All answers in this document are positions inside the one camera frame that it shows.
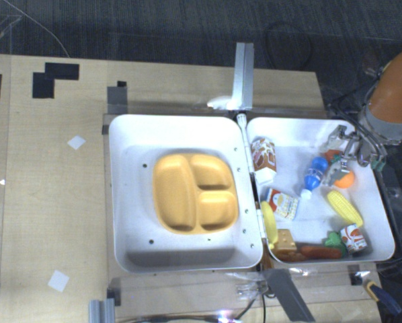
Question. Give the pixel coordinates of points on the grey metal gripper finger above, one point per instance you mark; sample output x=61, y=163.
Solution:
x=337, y=173
x=338, y=136

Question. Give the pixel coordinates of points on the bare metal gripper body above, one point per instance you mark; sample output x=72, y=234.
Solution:
x=365, y=150

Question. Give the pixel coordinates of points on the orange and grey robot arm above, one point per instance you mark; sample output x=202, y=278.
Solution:
x=394, y=89

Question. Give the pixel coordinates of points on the orange toy fruit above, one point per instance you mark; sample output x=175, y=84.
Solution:
x=346, y=181

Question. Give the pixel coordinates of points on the red toy tomato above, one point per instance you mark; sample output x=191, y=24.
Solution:
x=331, y=154

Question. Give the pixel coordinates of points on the blue plastic bottle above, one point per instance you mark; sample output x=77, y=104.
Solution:
x=313, y=177

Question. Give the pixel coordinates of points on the yellow corn cob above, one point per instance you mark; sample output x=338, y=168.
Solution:
x=343, y=207

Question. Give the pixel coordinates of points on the white plastic tray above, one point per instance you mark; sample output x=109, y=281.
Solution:
x=308, y=220
x=133, y=187

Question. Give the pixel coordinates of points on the red and white packet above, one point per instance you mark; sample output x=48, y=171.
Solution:
x=283, y=204

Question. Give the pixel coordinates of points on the orange and white can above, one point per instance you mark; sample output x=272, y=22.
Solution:
x=354, y=239

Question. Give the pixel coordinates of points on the green broccoli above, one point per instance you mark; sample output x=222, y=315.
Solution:
x=335, y=242

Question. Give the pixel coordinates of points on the brown and white carton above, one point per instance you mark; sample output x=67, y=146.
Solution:
x=263, y=156

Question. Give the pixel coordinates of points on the red sausage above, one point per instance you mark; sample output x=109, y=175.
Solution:
x=320, y=252

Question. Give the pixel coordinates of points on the yellow banana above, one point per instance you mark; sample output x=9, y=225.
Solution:
x=270, y=222

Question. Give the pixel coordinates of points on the thin black and white rod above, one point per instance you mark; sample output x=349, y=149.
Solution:
x=245, y=140

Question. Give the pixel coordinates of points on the brown toy bread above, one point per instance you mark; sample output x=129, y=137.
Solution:
x=290, y=256

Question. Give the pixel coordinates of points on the yellow divided plate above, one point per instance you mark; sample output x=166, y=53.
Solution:
x=174, y=194

